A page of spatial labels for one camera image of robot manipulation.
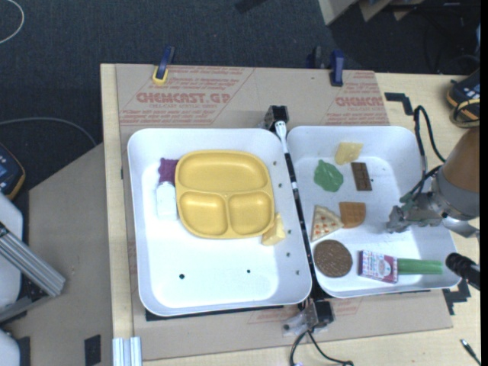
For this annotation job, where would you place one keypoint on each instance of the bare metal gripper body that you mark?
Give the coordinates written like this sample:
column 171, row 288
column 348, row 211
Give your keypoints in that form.
column 427, row 214

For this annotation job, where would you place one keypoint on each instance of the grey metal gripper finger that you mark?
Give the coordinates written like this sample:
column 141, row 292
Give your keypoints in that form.
column 396, row 227
column 397, row 214

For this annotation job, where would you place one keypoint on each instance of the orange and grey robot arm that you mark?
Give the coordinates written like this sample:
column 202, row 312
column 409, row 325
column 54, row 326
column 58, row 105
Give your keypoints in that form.
column 461, row 166

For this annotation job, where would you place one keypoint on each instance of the white plastic tray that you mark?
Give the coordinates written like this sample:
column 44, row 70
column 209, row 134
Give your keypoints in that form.
column 213, row 273
column 392, row 189

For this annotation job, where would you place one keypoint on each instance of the colourful small carton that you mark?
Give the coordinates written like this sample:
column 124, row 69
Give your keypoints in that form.
column 377, row 266

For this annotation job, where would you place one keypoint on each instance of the orange waffle piece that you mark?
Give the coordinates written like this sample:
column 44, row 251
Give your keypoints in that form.
column 352, row 214

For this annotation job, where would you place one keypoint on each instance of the green celery stick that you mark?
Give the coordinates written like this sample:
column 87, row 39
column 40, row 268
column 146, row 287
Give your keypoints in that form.
column 419, row 266

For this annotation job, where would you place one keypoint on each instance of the brown chocolate bar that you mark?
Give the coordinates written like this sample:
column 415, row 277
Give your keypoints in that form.
column 361, row 176

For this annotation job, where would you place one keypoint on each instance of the round brown biscuit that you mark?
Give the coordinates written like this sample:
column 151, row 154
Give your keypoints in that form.
column 332, row 258

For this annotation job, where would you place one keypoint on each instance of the pizza slice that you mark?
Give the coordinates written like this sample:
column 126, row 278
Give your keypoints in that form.
column 323, row 223

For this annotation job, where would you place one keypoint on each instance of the green lettuce leaf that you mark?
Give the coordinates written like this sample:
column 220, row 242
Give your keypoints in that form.
column 328, row 177

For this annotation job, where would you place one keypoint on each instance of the yellow cheese wedge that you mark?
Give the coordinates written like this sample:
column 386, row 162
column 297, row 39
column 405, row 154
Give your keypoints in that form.
column 347, row 153
column 275, row 234

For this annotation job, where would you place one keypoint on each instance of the thin black and white rod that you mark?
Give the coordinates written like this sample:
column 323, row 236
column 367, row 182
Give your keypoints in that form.
column 293, row 183

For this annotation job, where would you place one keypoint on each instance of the yellow divided plate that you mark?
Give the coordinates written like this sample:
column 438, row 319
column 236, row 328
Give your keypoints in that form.
column 223, row 174

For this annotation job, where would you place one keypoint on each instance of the brown cardboard board red print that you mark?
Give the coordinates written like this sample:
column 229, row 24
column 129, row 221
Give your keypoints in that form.
column 236, row 90

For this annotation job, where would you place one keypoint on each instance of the white bottle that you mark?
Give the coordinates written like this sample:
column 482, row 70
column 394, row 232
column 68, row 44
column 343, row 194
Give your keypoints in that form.
column 166, row 202

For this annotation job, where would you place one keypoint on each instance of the purple grapes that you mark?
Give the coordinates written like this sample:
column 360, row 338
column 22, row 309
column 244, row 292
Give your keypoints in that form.
column 167, row 168

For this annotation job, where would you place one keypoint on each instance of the black cylinder on white bracket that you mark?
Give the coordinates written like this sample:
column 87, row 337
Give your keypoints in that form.
column 462, row 266

